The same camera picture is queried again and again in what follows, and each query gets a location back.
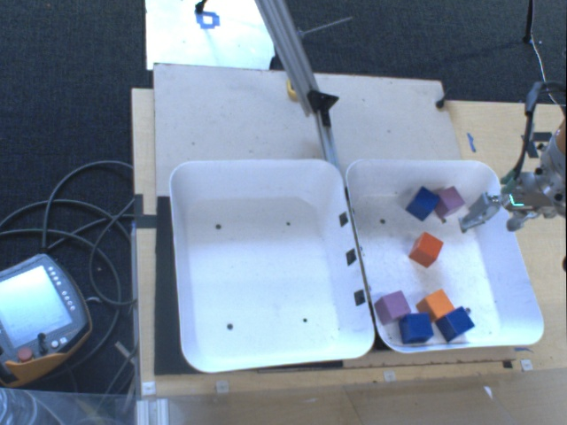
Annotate orange cube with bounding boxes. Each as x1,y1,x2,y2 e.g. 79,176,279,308
408,231,445,268
415,289,456,321

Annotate thin black rod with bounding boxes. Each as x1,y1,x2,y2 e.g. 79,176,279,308
343,179,377,340

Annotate white plastic tray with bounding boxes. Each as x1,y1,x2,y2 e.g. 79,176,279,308
345,158,546,354
169,158,377,375

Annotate purple cube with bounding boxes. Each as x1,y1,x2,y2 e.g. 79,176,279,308
374,290,412,326
432,186,466,220

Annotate blue cube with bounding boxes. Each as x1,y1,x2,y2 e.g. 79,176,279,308
397,312,435,345
435,305,476,344
405,186,440,221

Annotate pale flat board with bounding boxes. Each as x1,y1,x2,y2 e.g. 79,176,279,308
152,62,463,203

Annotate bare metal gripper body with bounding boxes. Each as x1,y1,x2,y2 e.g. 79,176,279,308
499,172,567,233

